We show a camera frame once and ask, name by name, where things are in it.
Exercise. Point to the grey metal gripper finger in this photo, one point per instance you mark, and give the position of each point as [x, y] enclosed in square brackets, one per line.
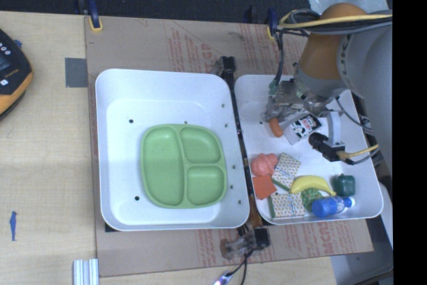
[272, 111]
[289, 114]

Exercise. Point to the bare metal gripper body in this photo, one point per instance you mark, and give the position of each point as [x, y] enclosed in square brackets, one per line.
[290, 95]

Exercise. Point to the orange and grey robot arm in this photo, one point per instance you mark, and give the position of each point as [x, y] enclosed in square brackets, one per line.
[363, 56]

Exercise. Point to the orange sausage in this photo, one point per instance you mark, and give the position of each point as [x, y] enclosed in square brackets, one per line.
[277, 129]

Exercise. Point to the white cow print carton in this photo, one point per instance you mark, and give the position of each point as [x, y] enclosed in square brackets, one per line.
[302, 130]

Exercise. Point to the white plastic tray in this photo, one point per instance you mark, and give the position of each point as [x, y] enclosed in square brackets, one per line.
[126, 143]
[260, 143]

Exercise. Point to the pink toy food lump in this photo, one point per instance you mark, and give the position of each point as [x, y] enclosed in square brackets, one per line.
[263, 164]

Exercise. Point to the patterned packet with green edge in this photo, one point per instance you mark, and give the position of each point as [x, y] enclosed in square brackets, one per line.
[287, 206]
[286, 170]

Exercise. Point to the yellow banana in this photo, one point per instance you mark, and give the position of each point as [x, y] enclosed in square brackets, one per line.
[308, 183]

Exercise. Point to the orange cube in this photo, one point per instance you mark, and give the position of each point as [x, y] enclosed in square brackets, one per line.
[263, 187]

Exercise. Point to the green bell pepper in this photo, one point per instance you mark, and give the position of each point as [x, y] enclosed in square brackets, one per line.
[345, 185]

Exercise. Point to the blue bottle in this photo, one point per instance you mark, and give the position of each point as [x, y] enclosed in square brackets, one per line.
[328, 207]

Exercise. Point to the green divided plate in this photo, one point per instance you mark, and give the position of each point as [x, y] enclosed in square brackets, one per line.
[163, 167]

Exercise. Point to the brown cardboard board red print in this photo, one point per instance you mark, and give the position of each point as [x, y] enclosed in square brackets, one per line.
[140, 43]

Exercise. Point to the black cylinder on white bracket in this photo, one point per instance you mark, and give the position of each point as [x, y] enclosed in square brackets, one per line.
[325, 143]

